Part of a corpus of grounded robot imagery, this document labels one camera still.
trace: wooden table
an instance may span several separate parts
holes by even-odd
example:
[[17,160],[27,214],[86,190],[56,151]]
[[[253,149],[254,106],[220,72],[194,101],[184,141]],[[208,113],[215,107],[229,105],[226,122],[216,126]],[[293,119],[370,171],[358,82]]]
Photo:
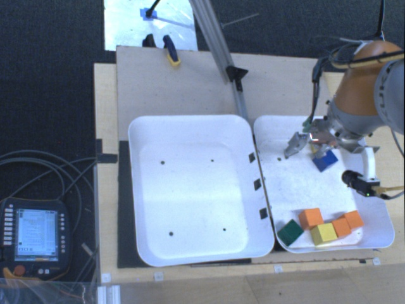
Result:
[[[235,113],[230,86],[221,80],[210,53],[180,51],[182,59],[180,68],[172,68],[164,56],[165,52],[160,49],[119,47],[117,53],[118,72],[121,78],[118,83],[120,91],[117,88],[116,65],[95,64],[94,66],[96,132],[97,138],[103,140],[103,153],[118,154],[118,141],[127,139],[128,121],[140,115]],[[250,54],[233,54],[233,58],[238,67],[249,69],[243,85],[250,123],[261,115],[308,115],[310,113],[311,71],[316,60]],[[341,73],[324,73],[321,79],[319,115],[326,113],[324,102],[334,93],[341,78]],[[382,184],[384,186],[403,184],[404,161],[396,150],[389,130],[378,129],[369,143],[381,146],[381,150],[376,155],[376,161],[377,174]],[[373,265],[375,257],[378,257],[386,270],[388,269],[387,274],[390,274],[391,270],[396,271],[395,266],[390,265],[401,264],[398,267],[405,267],[403,265],[405,263],[404,200],[399,198],[387,202],[396,239],[394,244],[386,249],[327,251],[303,255],[278,252],[270,253],[263,258],[254,258],[249,265],[216,267],[184,265],[118,269],[116,265],[117,163],[97,165],[97,189],[99,273],[102,282],[148,283],[154,280],[155,273],[162,272],[164,280],[173,281],[171,285],[175,289],[181,288],[183,282],[192,284],[192,280],[195,279],[200,280],[198,283],[204,284],[201,279],[210,278],[218,279],[217,284],[226,281],[229,283],[232,280],[232,285],[235,289],[239,289],[237,292],[239,294],[241,288],[247,287],[245,283],[249,276],[262,275],[263,278],[271,279],[268,274],[274,274],[275,269],[279,269],[280,266],[284,272],[296,272],[294,276],[298,279],[300,276],[298,272],[303,270],[319,270],[319,276],[322,276],[323,271],[359,269],[353,270],[353,274],[357,274],[364,269],[365,265]],[[360,263],[359,259],[366,260],[366,263]],[[256,286],[259,287],[249,284],[249,289],[252,290]]]

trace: empty white tray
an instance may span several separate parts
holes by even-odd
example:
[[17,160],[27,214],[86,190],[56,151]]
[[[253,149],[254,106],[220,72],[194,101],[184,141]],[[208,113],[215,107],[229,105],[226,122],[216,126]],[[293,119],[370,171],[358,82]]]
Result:
[[128,134],[143,261],[160,267],[271,251],[273,229],[243,118],[139,117]]
[[294,253],[390,246],[394,241],[394,228],[384,200],[365,198],[346,187],[341,179],[345,170],[363,173],[361,155],[335,149],[333,153],[339,161],[324,172],[320,172],[311,161],[309,145],[288,160],[284,158],[288,141],[294,132],[302,129],[305,119],[299,116],[262,116],[254,123],[256,145],[276,232],[290,219],[299,223],[301,211],[315,207],[320,208],[325,222],[358,210],[364,227],[321,246],[314,246],[310,232],[304,231],[290,246],[280,242],[282,246]]

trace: block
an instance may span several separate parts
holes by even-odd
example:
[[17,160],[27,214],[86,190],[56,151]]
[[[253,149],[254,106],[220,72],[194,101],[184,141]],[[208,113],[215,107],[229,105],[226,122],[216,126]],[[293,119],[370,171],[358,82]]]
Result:
[[347,223],[349,223],[349,226],[352,230],[357,229],[358,227],[362,227],[365,224],[357,210],[343,214],[340,218],[342,217],[347,220]]
[[298,218],[303,230],[310,230],[319,224],[323,224],[323,218],[319,208],[303,210],[298,215]]
[[298,237],[304,233],[301,226],[295,220],[290,220],[284,227],[277,232],[278,238],[286,246],[290,246]]
[[338,218],[337,220],[331,221],[333,228],[335,229],[336,235],[338,238],[348,236],[352,230],[349,226],[349,223],[344,217]]
[[329,150],[327,151],[326,155],[320,159],[314,156],[312,162],[316,165],[320,172],[323,172],[337,162],[337,157],[331,150]]
[[320,224],[311,229],[312,240],[316,246],[337,239],[332,223]]

